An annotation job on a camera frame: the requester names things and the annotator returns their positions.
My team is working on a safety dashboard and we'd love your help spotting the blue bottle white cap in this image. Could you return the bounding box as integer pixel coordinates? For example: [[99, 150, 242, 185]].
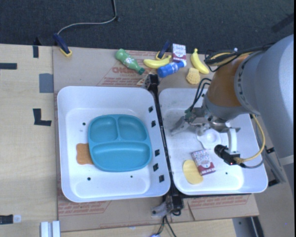
[[157, 59, 187, 79]]

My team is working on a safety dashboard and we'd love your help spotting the red and white carton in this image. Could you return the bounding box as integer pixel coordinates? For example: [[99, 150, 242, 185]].
[[172, 43, 187, 63]]

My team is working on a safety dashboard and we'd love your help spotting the white fried egg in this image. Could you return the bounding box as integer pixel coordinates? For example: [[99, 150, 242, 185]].
[[196, 128, 223, 150]]

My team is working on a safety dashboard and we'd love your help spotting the yellow round crisp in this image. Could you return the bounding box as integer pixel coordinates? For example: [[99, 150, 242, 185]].
[[182, 159, 204, 185]]

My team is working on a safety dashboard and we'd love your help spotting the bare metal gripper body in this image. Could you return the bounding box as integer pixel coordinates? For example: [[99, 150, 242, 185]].
[[186, 107, 232, 134]]

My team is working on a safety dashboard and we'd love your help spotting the black block with thin wires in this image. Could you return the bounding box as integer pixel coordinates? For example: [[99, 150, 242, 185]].
[[165, 194, 184, 213], [145, 74, 160, 91]]

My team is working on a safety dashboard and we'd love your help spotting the yellow banana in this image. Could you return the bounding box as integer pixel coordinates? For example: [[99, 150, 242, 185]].
[[143, 55, 173, 70], [190, 48, 210, 75]]

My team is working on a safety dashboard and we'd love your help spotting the red and white packet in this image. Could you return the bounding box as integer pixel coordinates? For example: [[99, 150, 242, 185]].
[[190, 149, 216, 176]]

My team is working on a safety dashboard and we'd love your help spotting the thin black rod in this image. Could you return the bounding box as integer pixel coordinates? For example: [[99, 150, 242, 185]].
[[151, 82, 179, 199]]

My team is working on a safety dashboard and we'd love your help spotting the blue divided plate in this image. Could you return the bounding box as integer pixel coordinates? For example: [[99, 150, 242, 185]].
[[88, 114, 153, 173]]

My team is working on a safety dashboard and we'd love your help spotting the orange toast slice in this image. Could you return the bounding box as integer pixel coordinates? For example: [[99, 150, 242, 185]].
[[75, 143, 94, 165]]

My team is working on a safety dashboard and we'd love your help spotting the yellow ridged crisp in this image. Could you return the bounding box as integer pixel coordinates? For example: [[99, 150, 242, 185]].
[[185, 67, 201, 85]]

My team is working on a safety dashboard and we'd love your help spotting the white plastic tray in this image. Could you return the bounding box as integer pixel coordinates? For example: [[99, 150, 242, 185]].
[[56, 85, 171, 203], [158, 87, 269, 196]]

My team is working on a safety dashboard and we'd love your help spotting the black cylinder on white bracket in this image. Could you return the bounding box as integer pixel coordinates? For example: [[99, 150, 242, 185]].
[[214, 127, 241, 166]]

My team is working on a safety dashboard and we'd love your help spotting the green bottle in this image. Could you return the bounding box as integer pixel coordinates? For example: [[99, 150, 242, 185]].
[[115, 48, 146, 76]]

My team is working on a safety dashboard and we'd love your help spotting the brown cardboard board red print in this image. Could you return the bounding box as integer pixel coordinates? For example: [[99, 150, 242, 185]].
[[52, 45, 259, 232]]

